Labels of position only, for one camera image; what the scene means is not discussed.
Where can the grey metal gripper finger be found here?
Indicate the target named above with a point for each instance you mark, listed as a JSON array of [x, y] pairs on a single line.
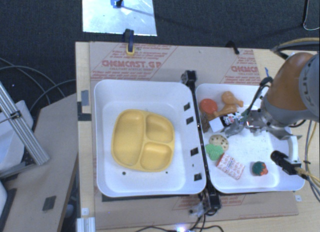
[[231, 131], [239, 125]]

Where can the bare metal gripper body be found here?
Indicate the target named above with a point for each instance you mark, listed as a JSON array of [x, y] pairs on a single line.
[[260, 122]]

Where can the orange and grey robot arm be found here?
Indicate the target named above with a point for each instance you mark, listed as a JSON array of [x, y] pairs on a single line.
[[287, 86]]

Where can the black and white packet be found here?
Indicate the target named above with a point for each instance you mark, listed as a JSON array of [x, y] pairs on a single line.
[[228, 119]]

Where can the chocolate chip biscuit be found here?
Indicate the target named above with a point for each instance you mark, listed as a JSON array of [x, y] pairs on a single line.
[[218, 141]]

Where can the white cube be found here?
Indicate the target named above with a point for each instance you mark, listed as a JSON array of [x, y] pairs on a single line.
[[216, 125]]

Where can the brown toy chicken drumstick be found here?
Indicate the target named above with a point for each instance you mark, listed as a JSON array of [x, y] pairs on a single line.
[[225, 111]]

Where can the white plastic tray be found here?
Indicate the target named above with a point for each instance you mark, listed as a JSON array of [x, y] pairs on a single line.
[[255, 148], [140, 96]]

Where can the brown toy chocolate bar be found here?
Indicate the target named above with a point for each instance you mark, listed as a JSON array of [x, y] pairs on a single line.
[[205, 123]]

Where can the green toy lettuce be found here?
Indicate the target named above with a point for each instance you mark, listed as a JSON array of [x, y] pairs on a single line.
[[213, 151]]

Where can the orange toy chicken drumstick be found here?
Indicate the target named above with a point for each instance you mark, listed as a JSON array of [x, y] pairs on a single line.
[[230, 98]]

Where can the thin black rod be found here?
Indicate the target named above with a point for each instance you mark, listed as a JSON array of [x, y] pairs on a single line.
[[200, 126]]

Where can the red toy tomato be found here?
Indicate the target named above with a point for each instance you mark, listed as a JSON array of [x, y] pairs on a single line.
[[208, 105]]

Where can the orange and white packet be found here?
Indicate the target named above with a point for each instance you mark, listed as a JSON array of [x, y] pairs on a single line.
[[230, 166]]

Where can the green and orange toy vegetable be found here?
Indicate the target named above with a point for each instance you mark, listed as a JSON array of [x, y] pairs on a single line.
[[258, 168]]

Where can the brown cardboard board red print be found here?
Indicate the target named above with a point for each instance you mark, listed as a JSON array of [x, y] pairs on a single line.
[[162, 61]]

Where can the yellow divided plate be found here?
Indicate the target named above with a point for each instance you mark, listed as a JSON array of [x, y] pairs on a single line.
[[130, 138]]

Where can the black cylinder on white bracket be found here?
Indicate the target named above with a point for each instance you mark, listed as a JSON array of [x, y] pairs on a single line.
[[283, 162]]

